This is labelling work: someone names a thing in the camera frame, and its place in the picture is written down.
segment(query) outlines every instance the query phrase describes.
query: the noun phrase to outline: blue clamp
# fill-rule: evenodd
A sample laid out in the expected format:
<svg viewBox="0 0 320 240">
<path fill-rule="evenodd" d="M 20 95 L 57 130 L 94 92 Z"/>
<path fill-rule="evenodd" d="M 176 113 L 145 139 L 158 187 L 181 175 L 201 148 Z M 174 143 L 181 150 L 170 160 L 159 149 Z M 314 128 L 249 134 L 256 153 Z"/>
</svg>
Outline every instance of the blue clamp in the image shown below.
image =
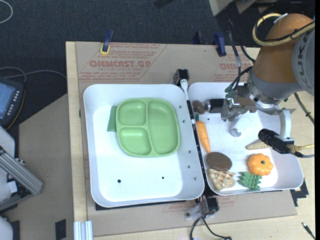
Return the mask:
<svg viewBox="0 0 320 240">
<path fill-rule="evenodd" d="M 213 44 L 218 45 L 216 51 L 218 52 L 220 57 L 227 55 L 225 49 L 225 39 L 220 32 L 215 33 L 215 35 L 213 36 Z"/>
<path fill-rule="evenodd" d="M 108 29 L 106 31 L 104 43 L 101 45 L 101 48 L 100 48 L 101 55 L 106 56 L 109 54 L 110 42 L 112 40 L 113 35 L 114 35 L 114 31 L 112 29 Z"/>
</svg>

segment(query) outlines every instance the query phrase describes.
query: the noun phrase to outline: toy pumpkin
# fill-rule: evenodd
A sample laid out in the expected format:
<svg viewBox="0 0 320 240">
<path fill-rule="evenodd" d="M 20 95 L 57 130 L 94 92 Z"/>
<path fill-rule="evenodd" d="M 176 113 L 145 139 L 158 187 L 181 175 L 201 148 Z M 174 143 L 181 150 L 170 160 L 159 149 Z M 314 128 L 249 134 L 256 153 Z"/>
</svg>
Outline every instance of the toy pumpkin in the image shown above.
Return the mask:
<svg viewBox="0 0 320 240">
<path fill-rule="evenodd" d="M 248 166 L 251 174 L 265 176 L 271 173 L 274 164 L 270 161 L 269 156 L 257 153 L 250 156 Z"/>
</svg>

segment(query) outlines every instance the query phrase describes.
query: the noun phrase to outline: green divided plate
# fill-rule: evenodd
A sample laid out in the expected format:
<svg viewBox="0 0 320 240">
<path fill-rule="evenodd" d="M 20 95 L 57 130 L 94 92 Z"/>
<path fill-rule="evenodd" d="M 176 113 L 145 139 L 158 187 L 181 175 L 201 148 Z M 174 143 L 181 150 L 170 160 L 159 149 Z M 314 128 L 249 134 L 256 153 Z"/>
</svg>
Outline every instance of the green divided plate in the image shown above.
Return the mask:
<svg viewBox="0 0 320 240">
<path fill-rule="evenodd" d="M 159 98 L 132 98 L 112 107 L 115 126 L 109 120 L 108 131 L 116 128 L 122 150 L 135 157 L 164 157 L 180 145 L 175 109 Z"/>
</svg>

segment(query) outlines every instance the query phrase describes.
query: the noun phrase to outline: small brown object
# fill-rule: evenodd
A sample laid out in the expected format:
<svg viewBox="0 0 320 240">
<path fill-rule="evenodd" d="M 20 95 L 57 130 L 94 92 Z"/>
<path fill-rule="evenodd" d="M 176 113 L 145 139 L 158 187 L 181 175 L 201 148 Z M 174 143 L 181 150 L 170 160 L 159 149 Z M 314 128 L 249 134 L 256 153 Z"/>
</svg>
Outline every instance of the small brown object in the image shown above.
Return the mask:
<svg viewBox="0 0 320 240">
<path fill-rule="evenodd" d="M 228 171 L 232 167 L 232 161 L 225 154 L 211 152 L 206 156 L 206 161 L 210 168 L 217 171 Z"/>
<path fill-rule="evenodd" d="M 195 100 L 193 102 L 193 107 L 194 107 L 194 110 L 197 111 L 200 115 L 206 112 L 204 105 L 199 100 Z"/>
</svg>

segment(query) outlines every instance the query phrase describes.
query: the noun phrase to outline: white tray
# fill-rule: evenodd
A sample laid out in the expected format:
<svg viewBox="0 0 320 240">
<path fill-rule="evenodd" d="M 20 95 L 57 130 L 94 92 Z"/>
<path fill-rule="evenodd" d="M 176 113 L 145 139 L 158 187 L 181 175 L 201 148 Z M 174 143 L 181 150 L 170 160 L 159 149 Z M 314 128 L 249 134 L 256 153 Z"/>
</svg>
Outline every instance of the white tray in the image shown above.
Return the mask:
<svg viewBox="0 0 320 240">
<path fill-rule="evenodd" d="M 194 83 L 189 89 L 191 103 L 195 100 L 204 102 L 210 99 L 223 99 L 228 83 Z M 205 122 L 212 152 L 221 152 L 232 161 L 230 172 L 235 173 L 235 185 L 217 191 L 207 177 L 210 188 L 219 195 L 234 195 L 252 192 L 278 191 L 284 189 L 295 189 L 303 183 L 303 173 L 299 160 L 292 154 L 280 154 L 271 148 L 247 150 L 246 146 L 258 140 L 258 133 L 266 128 L 276 133 L 280 132 L 280 118 L 277 115 L 268 115 L 261 111 L 256 113 L 245 113 L 237 125 L 242 129 L 239 137 L 231 135 L 234 122 L 221 119 L 220 113 L 208 113 L 199 115 L 199 119 Z M 206 174 L 210 168 L 206 161 L 207 152 L 201 146 Z M 239 183 L 241 172 L 248 172 L 247 161 L 250 155 L 263 153 L 271 158 L 274 168 L 267 176 L 263 176 L 259 184 L 260 189 L 249 189 Z"/>
<path fill-rule="evenodd" d="M 112 106 L 130 98 L 159 98 L 175 109 L 178 150 L 165 157 L 134 157 L 107 132 Z M 193 200 L 205 183 L 183 91 L 172 84 L 94 84 L 83 95 L 91 194 L 102 207 Z"/>
</svg>

